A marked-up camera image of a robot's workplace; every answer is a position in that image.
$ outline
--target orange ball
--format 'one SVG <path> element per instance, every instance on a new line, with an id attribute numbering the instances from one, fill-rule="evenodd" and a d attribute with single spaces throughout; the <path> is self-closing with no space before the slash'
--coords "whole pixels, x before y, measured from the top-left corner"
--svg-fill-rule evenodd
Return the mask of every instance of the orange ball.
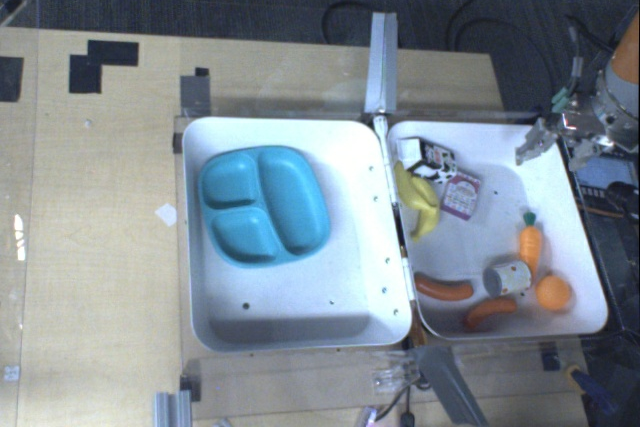
<path id="1" fill-rule="evenodd" d="M 547 310 L 561 310 L 571 299 L 571 287 L 558 276 L 546 276 L 536 285 L 536 298 Z"/>

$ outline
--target blue plate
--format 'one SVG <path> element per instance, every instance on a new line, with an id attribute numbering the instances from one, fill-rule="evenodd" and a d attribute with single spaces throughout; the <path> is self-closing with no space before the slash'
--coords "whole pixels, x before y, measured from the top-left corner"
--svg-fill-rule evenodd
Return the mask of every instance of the blue plate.
<path id="1" fill-rule="evenodd" d="M 327 206 L 304 156 L 284 146 L 224 153 L 198 177 L 212 244 L 241 266 L 270 266 L 312 255 L 329 238 Z"/>

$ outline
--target wooden table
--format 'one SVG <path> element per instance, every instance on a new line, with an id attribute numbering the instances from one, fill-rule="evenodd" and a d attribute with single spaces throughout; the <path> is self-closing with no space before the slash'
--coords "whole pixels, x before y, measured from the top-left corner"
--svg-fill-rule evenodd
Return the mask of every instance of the wooden table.
<path id="1" fill-rule="evenodd" d="M 86 54 L 89 39 L 138 42 L 139 64 L 104 66 L 102 94 L 70 94 L 69 55 Z M 40 31 L 34 40 L 31 30 L 4 29 L 0 50 L 26 58 L 21 102 L 0 104 L 0 130 L 15 136 L 7 151 L 20 152 L 13 128 L 37 86 L 17 415 L 0 424 L 152 425 L 154 394 L 175 392 L 182 371 L 177 229 L 155 214 L 176 205 L 171 142 L 180 76 L 209 68 L 218 114 L 346 112 L 362 105 L 368 49 L 63 31 Z M 502 109 L 488 56 L 401 50 L 398 76 L 401 107 Z M 581 358 L 575 341 L 565 348 Z M 469 356 L 463 369 L 474 393 L 484 389 L 478 402 L 492 425 L 523 418 L 586 425 L 579 396 L 559 372 L 543 375 L 535 358 L 514 358 L 501 364 L 500 383 L 481 359 Z M 278 392 L 278 376 L 261 378 L 266 392 Z M 432 392 L 413 410 L 419 426 L 449 425 Z M 358 411 L 230 420 L 234 427 L 351 427 Z M 395 422 L 390 415 L 382 425 Z"/>

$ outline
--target sausage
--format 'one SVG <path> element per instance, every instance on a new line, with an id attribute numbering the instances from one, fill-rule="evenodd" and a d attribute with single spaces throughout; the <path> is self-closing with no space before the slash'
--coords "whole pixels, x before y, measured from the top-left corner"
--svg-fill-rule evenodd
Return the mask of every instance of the sausage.
<path id="1" fill-rule="evenodd" d="M 441 301 L 463 301 L 473 295 L 473 287 L 466 281 L 439 283 L 423 274 L 416 274 L 414 280 L 418 292 Z"/>
<path id="2" fill-rule="evenodd" d="M 464 327 L 470 330 L 476 329 L 485 319 L 497 313 L 513 313 L 518 309 L 516 302 L 509 297 L 487 299 L 477 304 L 463 320 Z"/>

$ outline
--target orange carrot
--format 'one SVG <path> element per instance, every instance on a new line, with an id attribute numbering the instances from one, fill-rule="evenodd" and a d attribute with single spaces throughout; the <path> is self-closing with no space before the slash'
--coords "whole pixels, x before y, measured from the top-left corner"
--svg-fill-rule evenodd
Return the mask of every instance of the orange carrot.
<path id="1" fill-rule="evenodd" d="M 480 323 L 496 313 L 513 313 L 518 306 L 509 297 L 498 297 L 497 299 L 487 299 L 474 306 L 463 320 L 464 327 L 469 330 L 476 329 Z"/>
<path id="2" fill-rule="evenodd" d="M 414 279 L 418 292 L 441 301 L 463 301 L 473 295 L 473 287 L 465 281 L 438 283 L 421 274 L 416 274 Z"/>
<path id="3" fill-rule="evenodd" d="M 542 248 L 542 233 L 534 226 L 536 214 L 524 214 L 526 227 L 520 232 L 520 259 L 527 264 L 531 271 L 531 279 L 535 279 Z"/>

